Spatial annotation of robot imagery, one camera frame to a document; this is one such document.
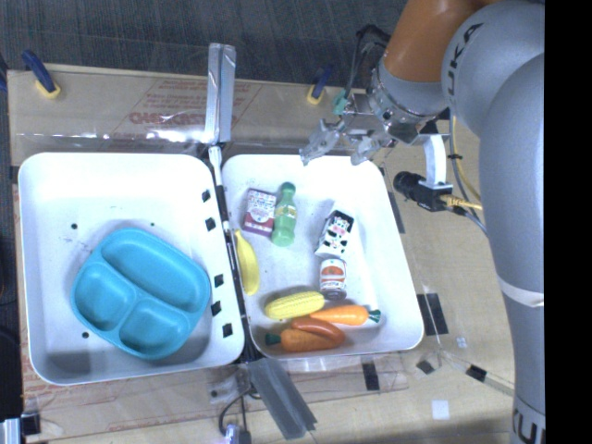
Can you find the black cylinder on white bracket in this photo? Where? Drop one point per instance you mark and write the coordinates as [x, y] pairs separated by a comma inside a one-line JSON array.
[[427, 178]]

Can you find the cow print milk carton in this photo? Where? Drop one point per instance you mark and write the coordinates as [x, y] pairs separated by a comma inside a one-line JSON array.
[[335, 236]]

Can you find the white plastic tray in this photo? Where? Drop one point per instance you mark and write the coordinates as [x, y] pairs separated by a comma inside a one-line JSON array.
[[370, 271], [60, 188]]

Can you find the brown sausage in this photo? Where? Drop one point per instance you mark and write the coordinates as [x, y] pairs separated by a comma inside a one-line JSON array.
[[319, 326]]

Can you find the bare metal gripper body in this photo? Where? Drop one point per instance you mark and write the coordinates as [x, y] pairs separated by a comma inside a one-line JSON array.
[[388, 120]]

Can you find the red and white carton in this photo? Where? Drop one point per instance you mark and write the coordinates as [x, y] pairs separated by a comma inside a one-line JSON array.
[[259, 213]]

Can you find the yellow banana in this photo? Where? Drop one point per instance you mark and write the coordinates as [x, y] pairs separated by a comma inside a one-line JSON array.
[[248, 266]]

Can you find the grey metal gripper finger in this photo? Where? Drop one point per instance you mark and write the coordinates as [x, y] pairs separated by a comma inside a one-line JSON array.
[[315, 142], [366, 148]]

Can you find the blue divided plate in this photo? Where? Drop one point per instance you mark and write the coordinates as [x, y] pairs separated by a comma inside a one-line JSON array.
[[139, 289]]

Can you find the yellow corn cob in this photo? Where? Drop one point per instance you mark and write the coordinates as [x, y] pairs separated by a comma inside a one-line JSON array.
[[295, 305]]

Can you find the small orange label can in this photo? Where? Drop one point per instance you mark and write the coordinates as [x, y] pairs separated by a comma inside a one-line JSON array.
[[332, 275]]

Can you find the orange carrot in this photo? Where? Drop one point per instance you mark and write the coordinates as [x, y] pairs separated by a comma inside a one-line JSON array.
[[300, 341], [344, 315]]

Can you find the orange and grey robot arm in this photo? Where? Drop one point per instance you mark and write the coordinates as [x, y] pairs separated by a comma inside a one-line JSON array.
[[504, 109]]

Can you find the green bottle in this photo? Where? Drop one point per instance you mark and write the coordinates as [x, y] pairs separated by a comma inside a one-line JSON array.
[[284, 218]]

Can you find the brown cardboard board red print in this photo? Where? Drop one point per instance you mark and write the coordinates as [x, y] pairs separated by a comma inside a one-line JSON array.
[[115, 104]]

